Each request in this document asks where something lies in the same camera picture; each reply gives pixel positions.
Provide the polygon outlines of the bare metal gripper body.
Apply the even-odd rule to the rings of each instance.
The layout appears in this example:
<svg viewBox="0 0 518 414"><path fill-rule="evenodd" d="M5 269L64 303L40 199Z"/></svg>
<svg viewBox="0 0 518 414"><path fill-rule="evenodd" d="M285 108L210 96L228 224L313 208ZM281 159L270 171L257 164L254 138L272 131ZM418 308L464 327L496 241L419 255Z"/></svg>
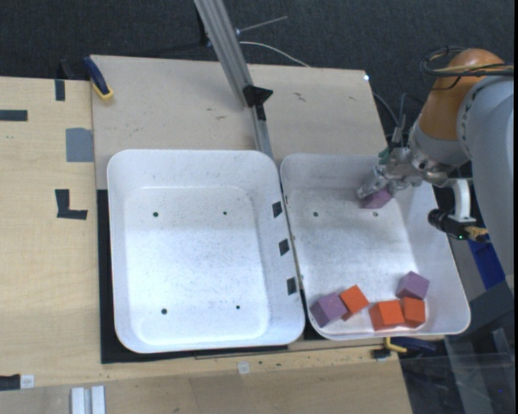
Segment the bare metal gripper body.
<svg viewBox="0 0 518 414"><path fill-rule="evenodd" d="M429 157L422 149L386 147L378 154L373 173L387 179L387 187L392 179L406 179L411 186L418 186L422 181L442 185L448 179L450 167Z"/></svg>

